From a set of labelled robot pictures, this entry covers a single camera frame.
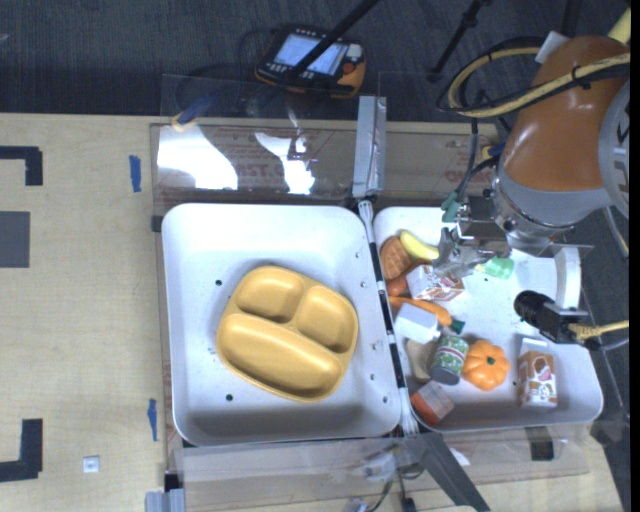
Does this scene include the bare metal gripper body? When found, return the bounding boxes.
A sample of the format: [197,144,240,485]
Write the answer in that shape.
[453,192,576,259]

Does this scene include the yellow banana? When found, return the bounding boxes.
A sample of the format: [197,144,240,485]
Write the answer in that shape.
[399,229,442,263]

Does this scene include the light green bottle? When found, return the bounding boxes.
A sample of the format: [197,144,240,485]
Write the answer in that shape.
[474,255,516,281]

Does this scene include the white and orange carton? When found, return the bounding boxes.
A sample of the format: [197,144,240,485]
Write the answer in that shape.
[405,263,466,303]

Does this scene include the white plastic tray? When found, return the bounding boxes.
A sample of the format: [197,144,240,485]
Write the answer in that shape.
[372,205,605,435]
[160,201,404,448]

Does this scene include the brown waffle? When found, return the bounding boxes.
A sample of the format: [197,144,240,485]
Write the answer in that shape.
[379,235,417,282]

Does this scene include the thin black and white rod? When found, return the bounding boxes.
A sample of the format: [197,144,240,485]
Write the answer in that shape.
[357,198,419,437]

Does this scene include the white bottle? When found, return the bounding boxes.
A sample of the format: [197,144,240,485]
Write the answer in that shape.
[394,302,443,346]

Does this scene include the green and white can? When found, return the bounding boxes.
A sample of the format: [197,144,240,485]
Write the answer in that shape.
[429,333,471,387]

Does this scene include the tan bread slice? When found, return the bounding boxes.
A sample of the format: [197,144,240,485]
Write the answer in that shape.
[404,338,436,385]

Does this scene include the orange pumpkin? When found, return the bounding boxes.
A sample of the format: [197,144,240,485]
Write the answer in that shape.
[460,339,512,393]

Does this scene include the brown and white carton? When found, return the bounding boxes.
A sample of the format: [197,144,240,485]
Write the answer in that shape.
[515,335,559,410]

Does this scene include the yellow divided plate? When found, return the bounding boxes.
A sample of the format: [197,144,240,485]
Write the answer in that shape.
[215,264,361,404]

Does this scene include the black cylinder on white bracket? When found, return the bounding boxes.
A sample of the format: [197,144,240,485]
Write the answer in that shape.
[513,244,592,347]

